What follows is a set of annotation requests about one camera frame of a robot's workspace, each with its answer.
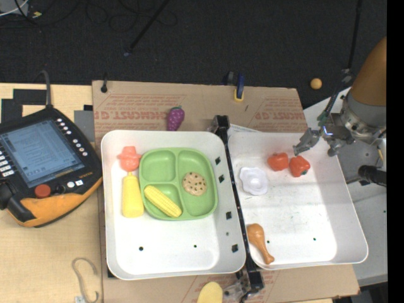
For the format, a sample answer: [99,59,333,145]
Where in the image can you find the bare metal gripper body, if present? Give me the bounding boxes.
[321,111,387,148]

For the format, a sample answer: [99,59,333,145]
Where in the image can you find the orange bell pepper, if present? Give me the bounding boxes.
[266,151,290,172]
[288,155,311,178]

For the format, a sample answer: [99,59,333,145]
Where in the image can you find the white fried egg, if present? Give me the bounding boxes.
[239,166,270,196]

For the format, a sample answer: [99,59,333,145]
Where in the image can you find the white plastic tray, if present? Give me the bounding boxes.
[100,129,247,281]
[227,130,369,271]

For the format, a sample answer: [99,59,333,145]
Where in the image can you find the thin black rod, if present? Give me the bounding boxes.
[217,127,258,283]

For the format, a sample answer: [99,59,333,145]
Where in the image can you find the brown chicken drumstick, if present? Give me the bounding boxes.
[246,222,275,266]

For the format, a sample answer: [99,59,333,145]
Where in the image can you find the brown cardboard board red print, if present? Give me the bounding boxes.
[91,80,361,303]

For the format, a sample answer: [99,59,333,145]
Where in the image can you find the brown chocolate chip cookie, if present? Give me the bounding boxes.
[182,171,208,198]

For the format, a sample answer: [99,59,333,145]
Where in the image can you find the purple grapes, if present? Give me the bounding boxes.
[166,105,186,132]

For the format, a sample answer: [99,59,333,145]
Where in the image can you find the green divided plate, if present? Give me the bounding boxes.
[138,147,219,222]

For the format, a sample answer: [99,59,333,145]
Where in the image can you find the yellow corn cob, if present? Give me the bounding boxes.
[143,184,183,218]

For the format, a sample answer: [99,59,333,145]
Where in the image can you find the pale yellow rounded toy food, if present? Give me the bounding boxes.
[196,281,224,303]

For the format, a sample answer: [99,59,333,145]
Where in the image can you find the yellow mustard bottle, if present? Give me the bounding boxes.
[121,171,145,218]

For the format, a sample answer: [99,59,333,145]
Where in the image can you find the black cylinder on white bracket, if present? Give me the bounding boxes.
[357,137,388,187]

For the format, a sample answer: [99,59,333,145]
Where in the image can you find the black block with thin wires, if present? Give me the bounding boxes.
[209,114,230,135]
[234,269,265,302]

